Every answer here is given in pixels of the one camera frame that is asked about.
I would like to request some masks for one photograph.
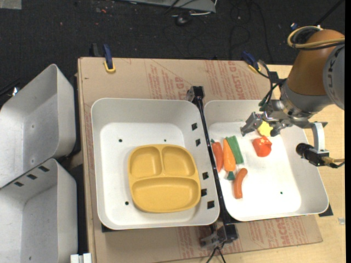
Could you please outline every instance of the blue clamp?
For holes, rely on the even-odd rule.
[[[111,50],[110,50],[110,46],[107,44],[103,45],[103,50],[104,50],[104,56],[105,56],[105,61],[104,61],[104,65],[106,68],[106,71],[108,73],[114,73],[116,71],[115,65],[112,62],[112,55],[111,55]]]
[[[258,66],[258,63],[256,61],[256,59],[253,57],[252,54],[246,52],[246,51],[243,51],[241,53],[241,57],[243,60],[246,61],[246,63],[249,65],[249,66],[252,66],[255,70],[259,70],[259,66]]]

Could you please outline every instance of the white plastic tray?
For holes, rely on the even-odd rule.
[[[55,64],[0,110],[0,188],[76,141],[73,87]]]
[[[0,262],[67,263],[77,253],[74,178],[54,159],[0,190]]]
[[[235,199],[232,181],[224,169],[219,173],[225,207],[239,221],[280,218],[324,212],[329,200],[318,168],[296,153],[299,143],[308,143],[303,129],[288,127],[275,137],[271,153],[258,157],[252,140],[260,137],[255,130],[241,135],[240,127],[254,111],[259,112],[258,100],[219,100],[205,105],[204,113],[210,139],[220,141],[226,136],[237,137],[248,170],[242,183],[242,199]]]
[[[97,205],[113,230],[208,225],[219,215],[217,189],[197,107],[184,100],[100,99],[92,106]],[[134,206],[128,156],[141,145],[173,144],[193,156],[206,195],[188,210],[147,213]]]

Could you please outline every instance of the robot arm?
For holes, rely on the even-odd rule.
[[[301,32],[309,35],[303,44],[296,43]],[[335,162],[340,160],[329,158],[329,152],[324,149],[323,127],[327,122],[311,123],[309,119],[330,104],[344,110],[344,43],[345,36],[334,30],[308,26],[293,31],[288,44],[301,51],[280,86],[280,99],[266,102],[262,114],[253,112],[241,128],[242,135],[257,129],[263,121],[273,127],[271,136],[292,125],[312,128],[314,146],[298,145],[297,153],[316,166],[338,167]]]

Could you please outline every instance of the cardboard sheet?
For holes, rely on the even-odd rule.
[[[88,239],[94,262],[163,262],[209,256],[200,239],[208,227],[172,227],[103,232],[97,213],[90,110],[100,98],[184,99],[192,85],[205,90],[204,101],[261,99],[269,90],[266,78],[243,61],[113,59],[109,74],[103,58],[80,58],[81,118],[87,193]],[[239,239],[223,254],[302,245],[322,241],[314,215],[236,224]]]

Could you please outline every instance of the toy cucumber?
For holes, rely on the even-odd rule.
[[[242,157],[241,151],[240,151],[240,147],[239,147],[239,143],[237,142],[237,138],[235,135],[231,136],[231,137],[226,137],[225,138],[230,146],[231,151],[234,154],[235,160],[237,164],[241,164],[244,162],[244,158]]]

